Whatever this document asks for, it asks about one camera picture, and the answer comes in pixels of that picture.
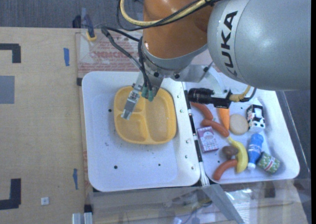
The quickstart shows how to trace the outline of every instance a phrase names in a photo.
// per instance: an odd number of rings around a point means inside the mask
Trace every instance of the toy water bottle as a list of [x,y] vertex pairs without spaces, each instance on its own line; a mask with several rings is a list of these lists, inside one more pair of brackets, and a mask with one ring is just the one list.
[[248,146],[248,169],[254,170],[256,162],[261,155],[263,136],[261,134],[253,134]]

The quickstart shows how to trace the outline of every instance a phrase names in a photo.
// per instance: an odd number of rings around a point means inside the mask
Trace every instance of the white plastic tray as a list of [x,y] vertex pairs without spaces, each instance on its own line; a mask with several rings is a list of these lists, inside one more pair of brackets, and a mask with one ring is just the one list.
[[[247,85],[231,80],[224,74],[220,73],[223,79],[224,85],[231,88],[232,93],[242,93],[246,89]],[[186,88],[209,88],[210,82],[207,79],[203,79],[200,83],[186,83]],[[243,182],[256,182],[267,180],[279,180],[279,179],[293,179],[300,171],[299,161],[297,159],[295,149],[289,135],[281,107],[278,102],[277,94],[275,91],[269,90],[257,90],[253,99],[257,98],[263,105],[264,117],[266,128],[260,134],[265,138],[262,150],[271,154],[281,161],[280,168],[274,174],[269,174],[262,170],[260,167],[256,167],[255,170],[245,170],[242,173],[237,174],[233,168],[224,172],[219,181],[213,180],[212,176],[216,168],[226,160],[225,156],[221,152],[221,148],[225,145],[229,145],[224,137],[215,131],[219,150],[202,153],[203,164],[206,175],[216,183],[229,184],[229,183],[243,183]],[[230,114],[238,113],[245,116],[246,109],[252,104],[253,100],[249,102],[231,103]],[[213,113],[214,119],[219,122],[216,108],[212,104],[207,107]],[[195,127],[199,128],[201,121],[203,120],[202,114],[194,107],[192,107],[192,114],[195,123]],[[231,133],[231,137],[244,144],[247,148],[248,141],[253,133],[247,132],[243,135],[234,135]]]
[[104,192],[191,186],[200,178],[193,132],[181,82],[165,79],[173,97],[177,133],[166,144],[143,145],[122,140],[114,126],[116,92],[136,81],[136,72],[90,72],[82,80],[88,177]]

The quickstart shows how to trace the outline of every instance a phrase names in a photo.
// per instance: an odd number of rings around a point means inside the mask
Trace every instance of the toy sausage link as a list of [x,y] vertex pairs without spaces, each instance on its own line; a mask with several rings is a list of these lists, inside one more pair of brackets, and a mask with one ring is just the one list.
[[223,125],[213,120],[203,119],[201,125],[204,127],[212,127],[214,130],[219,132],[223,137],[228,137],[230,134],[229,131]]
[[205,104],[202,104],[202,103],[194,103],[194,102],[191,102],[191,105],[197,109],[199,109],[204,117],[206,119],[209,119],[209,120],[213,120],[213,114],[212,112],[207,108],[207,106]]
[[229,168],[236,167],[237,166],[237,160],[231,159],[223,162],[220,166],[217,167],[213,174],[213,178],[215,180],[219,180],[222,177],[222,174]]

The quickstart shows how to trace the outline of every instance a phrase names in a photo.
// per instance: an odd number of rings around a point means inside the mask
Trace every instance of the yellow plate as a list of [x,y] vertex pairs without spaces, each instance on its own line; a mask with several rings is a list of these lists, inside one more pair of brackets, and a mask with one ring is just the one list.
[[136,144],[162,144],[176,134],[177,121],[172,96],[160,88],[152,102],[141,97],[129,120],[123,119],[124,106],[132,87],[120,88],[114,98],[114,123],[118,135]]

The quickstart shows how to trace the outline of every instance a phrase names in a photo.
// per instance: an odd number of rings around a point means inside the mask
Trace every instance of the green can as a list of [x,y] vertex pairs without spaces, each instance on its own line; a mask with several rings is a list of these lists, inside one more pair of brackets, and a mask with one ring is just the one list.
[[257,166],[264,169],[266,172],[273,174],[279,169],[280,161],[268,153],[262,152]]

